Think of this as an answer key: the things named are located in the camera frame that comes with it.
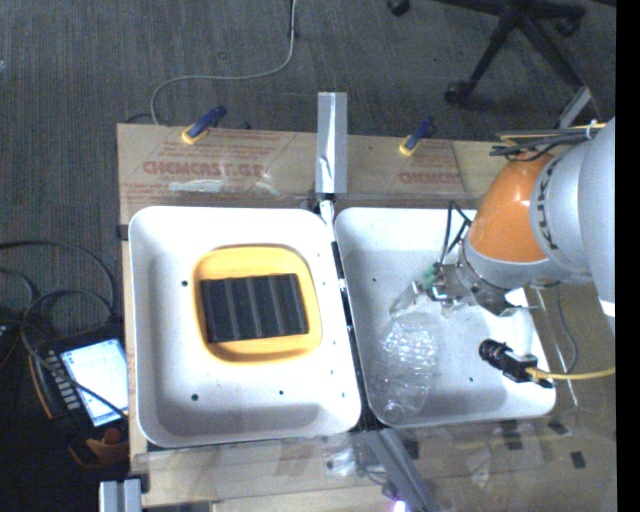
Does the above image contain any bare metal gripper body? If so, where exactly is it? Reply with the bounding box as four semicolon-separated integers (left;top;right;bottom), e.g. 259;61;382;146
422;261;529;318

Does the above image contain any clear plastic bottle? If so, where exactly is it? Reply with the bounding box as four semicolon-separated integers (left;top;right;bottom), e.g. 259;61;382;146
376;310;440;426

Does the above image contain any white plastic tray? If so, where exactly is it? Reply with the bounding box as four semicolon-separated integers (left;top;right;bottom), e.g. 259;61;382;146
127;204;363;449
332;206;558;429

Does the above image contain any yellow plate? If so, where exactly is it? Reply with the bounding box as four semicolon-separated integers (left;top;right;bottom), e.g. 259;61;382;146
191;244;323;365

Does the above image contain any black office chair base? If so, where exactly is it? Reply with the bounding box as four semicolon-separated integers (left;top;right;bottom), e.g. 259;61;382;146
386;0;617;109

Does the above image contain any brown cardboard board red print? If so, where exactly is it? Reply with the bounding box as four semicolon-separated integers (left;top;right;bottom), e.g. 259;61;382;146
115;122;617;507

